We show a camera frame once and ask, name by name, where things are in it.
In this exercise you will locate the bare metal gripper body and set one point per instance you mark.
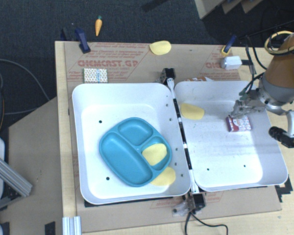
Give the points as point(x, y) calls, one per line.
point(257, 101)

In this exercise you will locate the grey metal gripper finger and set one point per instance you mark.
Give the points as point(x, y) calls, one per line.
point(235, 113)
point(246, 114)

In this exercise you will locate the red and white carton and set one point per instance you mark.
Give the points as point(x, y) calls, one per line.
point(238, 125)

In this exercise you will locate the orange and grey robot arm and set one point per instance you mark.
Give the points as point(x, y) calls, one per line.
point(281, 65)

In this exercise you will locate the yellow potato chip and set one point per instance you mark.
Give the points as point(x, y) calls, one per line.
point(192, 111)
point(166, 179)
point(154, 153)
point(160, 47)

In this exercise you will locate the white plastic tray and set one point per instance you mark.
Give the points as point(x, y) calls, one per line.
point(127, 101)
point(225, 155)

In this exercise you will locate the white and grey carton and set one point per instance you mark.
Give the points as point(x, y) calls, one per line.
point(231, 62)

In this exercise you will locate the orange and white packet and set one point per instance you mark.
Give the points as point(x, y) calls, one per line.
point(198, 78)

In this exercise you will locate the thin black and white rod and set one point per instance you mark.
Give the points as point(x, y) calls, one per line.
point(183, 136)

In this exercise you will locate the brown cardboard board red print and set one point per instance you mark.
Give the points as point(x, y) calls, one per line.
point(137, 60)

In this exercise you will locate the blue divided plate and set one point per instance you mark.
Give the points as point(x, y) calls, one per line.
point(122, 153)

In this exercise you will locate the white patterned square packet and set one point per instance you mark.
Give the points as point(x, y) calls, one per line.
point(95, 75)

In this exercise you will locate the orange carrot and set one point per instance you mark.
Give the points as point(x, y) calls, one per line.
point(98, 27)

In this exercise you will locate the black cylinder on white bracket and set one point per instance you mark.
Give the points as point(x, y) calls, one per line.
point(280, 133)

